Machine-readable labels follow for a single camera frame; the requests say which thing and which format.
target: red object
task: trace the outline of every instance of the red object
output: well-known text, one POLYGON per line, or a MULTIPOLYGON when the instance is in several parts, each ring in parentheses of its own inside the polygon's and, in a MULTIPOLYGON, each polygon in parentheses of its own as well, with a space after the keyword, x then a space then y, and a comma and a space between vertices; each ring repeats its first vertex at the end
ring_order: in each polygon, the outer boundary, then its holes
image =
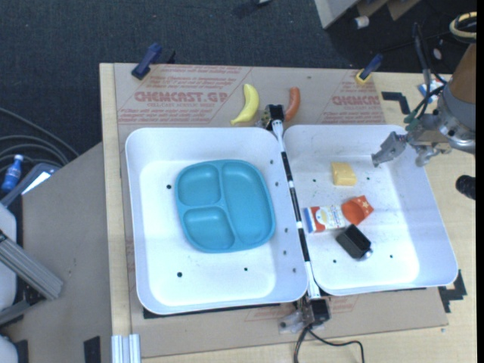
POLYGON ((353 225, 358 225, 374 211, 365 195, 348 200, 341 206, 341 210, 343 211, 345 218, 353 225))

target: yellow sponge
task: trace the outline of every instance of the yellow sponge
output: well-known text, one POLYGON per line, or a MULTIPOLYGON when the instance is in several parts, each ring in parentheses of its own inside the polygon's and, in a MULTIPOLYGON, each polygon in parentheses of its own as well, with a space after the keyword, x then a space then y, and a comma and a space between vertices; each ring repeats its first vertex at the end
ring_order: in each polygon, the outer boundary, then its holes
POLYGON ((348 163, 331 163, 334 185, 355 185, 356 175, 348 163))

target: blue bottle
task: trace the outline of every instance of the blue bottle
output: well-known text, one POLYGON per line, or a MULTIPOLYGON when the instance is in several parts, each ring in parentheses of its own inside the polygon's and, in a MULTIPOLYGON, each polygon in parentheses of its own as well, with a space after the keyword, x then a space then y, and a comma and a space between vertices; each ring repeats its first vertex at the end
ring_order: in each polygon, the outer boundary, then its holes
POLYGON ((22 176, 22 162, 23 156, 21 154, 16 154, 14 157, 14 163, 8 167, 5 173, 5 180, 2 184, 2 191, 8 193, 12 191, 17 185, 20 177, 22 176))

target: dark floor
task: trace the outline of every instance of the dark floor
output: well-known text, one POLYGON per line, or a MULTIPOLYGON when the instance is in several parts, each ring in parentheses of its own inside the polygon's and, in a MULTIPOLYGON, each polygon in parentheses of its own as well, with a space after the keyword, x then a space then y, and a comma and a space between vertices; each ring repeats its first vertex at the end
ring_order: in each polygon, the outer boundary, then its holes
MULTIPOLYGON (((177 64, 362 68, 378 51, 381 71, 419 72, 412 24, 439 40, 440 73, 451 73, 465 46, 449 36, 476 0, 423 0, 393 21, 382 8, 355 30, 350 9, 324 30, 314 0, 0 0, 0 107, 26 117, 83 153, 101 141, 98 66, 139 62, 153 42, 161 62, 177 64)), ((42 134, 0 113, 0 138, 42 134)), ((0 140, 0 169, 12 140, 0 140)))

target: toy banana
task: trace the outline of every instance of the toy banana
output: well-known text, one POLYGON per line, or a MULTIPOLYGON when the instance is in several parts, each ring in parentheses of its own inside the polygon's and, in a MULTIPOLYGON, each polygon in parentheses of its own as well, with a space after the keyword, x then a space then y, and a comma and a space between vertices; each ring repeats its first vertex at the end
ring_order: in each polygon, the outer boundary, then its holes
POLYGON ((239 115, 234 119, 231 119, 231 125, 235 125, 236 123, 246 123, 256 115, 257 109, 259 108, 259 93, 257 93, 256 88, 246 83, 244 85, 244 96, 245 105, 239 115))

